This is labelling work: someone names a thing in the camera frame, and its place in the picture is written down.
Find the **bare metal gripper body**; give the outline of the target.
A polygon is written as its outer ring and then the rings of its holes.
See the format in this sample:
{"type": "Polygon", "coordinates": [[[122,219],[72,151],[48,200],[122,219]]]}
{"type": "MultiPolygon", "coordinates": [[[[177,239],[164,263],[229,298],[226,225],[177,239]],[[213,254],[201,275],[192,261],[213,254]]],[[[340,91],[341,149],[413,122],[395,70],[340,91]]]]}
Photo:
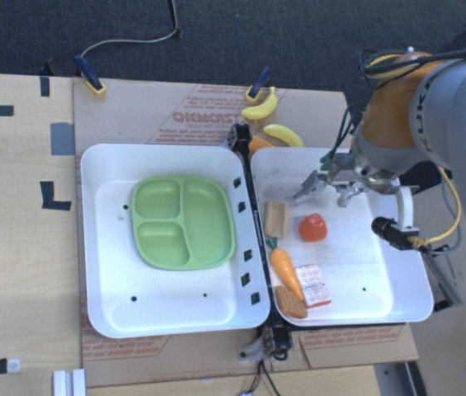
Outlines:
{"type": "Polygon", "coordinates": [[[323,159],[324,181],[338,190],[394,193],[401,186],[398,175],[371,164],[360,153],[334,153],[323,159]]]}

